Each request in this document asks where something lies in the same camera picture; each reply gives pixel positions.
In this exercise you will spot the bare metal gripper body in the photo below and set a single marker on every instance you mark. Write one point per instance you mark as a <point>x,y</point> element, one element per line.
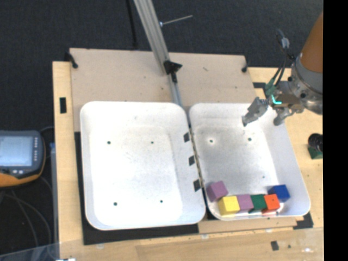
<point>301,96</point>

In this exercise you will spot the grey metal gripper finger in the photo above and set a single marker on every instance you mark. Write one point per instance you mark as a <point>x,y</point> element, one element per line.
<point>254,113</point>
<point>281,116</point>

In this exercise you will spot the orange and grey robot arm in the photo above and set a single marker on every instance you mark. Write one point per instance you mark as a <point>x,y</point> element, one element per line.
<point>312,56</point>

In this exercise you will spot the white plastic tray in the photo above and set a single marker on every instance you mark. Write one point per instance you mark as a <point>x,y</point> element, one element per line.
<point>136,167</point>
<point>239,159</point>

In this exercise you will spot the blue cube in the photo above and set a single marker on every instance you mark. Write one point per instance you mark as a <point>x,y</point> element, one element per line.
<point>280,192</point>

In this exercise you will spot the purple cube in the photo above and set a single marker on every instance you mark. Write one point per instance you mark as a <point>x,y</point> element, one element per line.
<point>217,190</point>
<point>245,202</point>

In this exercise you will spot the orange cube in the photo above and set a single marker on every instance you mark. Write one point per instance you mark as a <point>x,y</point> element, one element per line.
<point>272,202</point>

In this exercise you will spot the green cube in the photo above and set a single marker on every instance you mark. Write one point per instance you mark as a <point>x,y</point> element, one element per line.
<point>258,202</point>

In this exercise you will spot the yellow cube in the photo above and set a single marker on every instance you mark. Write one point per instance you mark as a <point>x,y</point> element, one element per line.
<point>229,205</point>

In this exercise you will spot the brown cardboard board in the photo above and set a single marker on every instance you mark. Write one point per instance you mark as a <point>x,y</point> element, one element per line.
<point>122,77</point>

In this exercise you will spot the black cylinder on white bracket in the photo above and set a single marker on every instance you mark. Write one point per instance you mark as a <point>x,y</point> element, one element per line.
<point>316,143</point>

